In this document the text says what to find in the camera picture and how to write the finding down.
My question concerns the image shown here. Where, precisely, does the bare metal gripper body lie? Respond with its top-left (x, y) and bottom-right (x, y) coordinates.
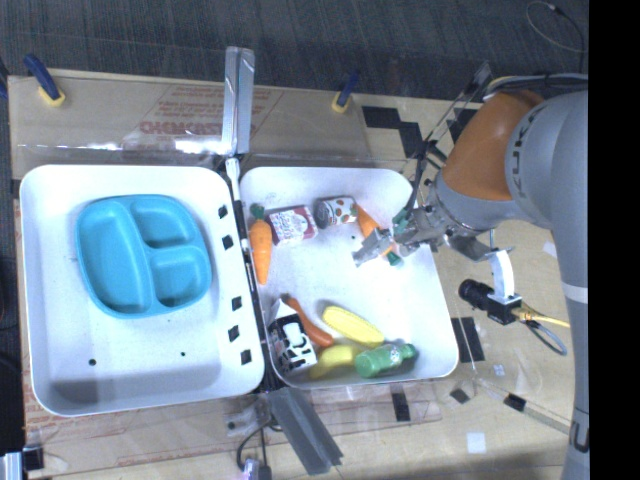
top-left (392, 204), bottom-right (454, 259)

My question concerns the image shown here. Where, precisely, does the orange carrot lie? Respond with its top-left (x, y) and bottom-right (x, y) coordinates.
top-left (355, 204), bottom-right (405, 268)
top-left (248, 203), bottom-right (275, 287)

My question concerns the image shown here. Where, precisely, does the white plastic tray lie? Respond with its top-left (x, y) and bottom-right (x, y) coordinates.
top-left (18, 163), bottom-right (267, 418)
top-left (238, 165), bottom-right (461, 391)

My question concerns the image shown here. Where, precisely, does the small can tomato print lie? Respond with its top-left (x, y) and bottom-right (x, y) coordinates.
top-left (313, 195), bottom-right (360, 230)

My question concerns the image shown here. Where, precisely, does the yellow corn cob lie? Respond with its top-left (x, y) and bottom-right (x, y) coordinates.
top-left (320, 304), bottom-right (387, 347)

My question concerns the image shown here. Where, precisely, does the pink and white carton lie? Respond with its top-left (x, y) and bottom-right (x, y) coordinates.
top-left (264, 204), bottom-right (320, 246)

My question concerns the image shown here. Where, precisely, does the orange sausage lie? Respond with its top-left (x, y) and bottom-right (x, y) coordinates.
top-left (280, 293), bottom-right (335, 349)

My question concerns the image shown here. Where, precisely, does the green bottle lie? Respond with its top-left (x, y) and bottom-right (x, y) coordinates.
top-left (353, 342), bottom-right (418, 380)

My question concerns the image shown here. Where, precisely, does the yellow banana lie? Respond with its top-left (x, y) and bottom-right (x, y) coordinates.
top-left (307, 343), bottom-right (367, 381)

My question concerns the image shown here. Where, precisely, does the black and white carton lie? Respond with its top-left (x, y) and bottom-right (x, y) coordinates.
top-left (266, 299), bottom-right (320, 377)

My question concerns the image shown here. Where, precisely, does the blue divided plate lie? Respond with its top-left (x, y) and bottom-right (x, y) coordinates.
top-left (74, 193), bottom-right (214, 320)

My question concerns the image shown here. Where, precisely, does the brown cardboard board red print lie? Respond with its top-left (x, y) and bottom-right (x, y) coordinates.
top-left (6, 67), bottom-right (444, 480)

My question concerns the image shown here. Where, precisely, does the black cylinder on white bracket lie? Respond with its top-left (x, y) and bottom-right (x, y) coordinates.
top-left (458, 247), bottom-right (524, 326)

